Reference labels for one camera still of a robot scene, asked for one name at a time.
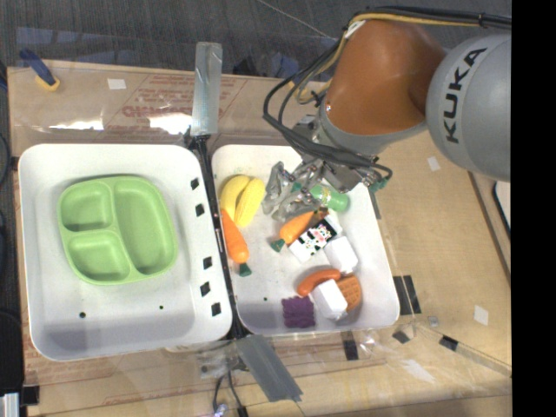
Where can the white plastic tray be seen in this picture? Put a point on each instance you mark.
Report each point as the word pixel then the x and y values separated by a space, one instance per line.
pixel 130 319
pixel 269 285

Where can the white carton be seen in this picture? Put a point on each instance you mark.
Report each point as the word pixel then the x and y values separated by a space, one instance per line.
pixel 343 254
pixel 330 300

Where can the cow print milk carton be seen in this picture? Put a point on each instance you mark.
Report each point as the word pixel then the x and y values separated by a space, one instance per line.
pixel 315 239

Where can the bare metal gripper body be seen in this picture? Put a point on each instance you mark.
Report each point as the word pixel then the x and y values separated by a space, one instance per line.
pixel 343 175

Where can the small orange carrot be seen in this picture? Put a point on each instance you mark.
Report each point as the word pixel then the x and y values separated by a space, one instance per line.
pixel 297 228

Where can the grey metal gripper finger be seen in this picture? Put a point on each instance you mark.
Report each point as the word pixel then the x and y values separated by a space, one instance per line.
pixel 297 204
pixel 277 185

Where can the yellow banana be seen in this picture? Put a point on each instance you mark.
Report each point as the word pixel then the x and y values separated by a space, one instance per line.
pixel 230 191

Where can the purple grapes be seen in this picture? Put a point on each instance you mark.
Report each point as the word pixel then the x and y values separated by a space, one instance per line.
pixel 299 313

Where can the large orange carrot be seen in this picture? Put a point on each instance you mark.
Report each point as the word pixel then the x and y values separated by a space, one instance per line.
pixel 234 241

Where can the orange sausage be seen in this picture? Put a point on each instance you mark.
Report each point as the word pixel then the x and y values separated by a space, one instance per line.
pixel 317 280

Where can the brown waffle biscuit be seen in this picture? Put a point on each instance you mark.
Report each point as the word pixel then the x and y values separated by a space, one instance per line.
pixel 352 291

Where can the brown cardboard board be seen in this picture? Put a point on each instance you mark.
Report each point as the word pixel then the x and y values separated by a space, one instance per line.
pixel 434 241

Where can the yellow corn cob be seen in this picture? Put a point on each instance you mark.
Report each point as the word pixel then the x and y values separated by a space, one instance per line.
pixel 249 202

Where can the green divided plate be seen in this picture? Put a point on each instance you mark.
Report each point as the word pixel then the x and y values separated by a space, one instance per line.
pixel 139 220

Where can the green bottle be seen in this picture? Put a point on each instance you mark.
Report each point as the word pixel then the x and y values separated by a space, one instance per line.
pixel 334 199

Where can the thin black rod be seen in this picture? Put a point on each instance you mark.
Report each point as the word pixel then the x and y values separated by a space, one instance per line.
pixel 219 237

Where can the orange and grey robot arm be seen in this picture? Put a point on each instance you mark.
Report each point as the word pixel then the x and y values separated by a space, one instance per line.
pixel 382 81

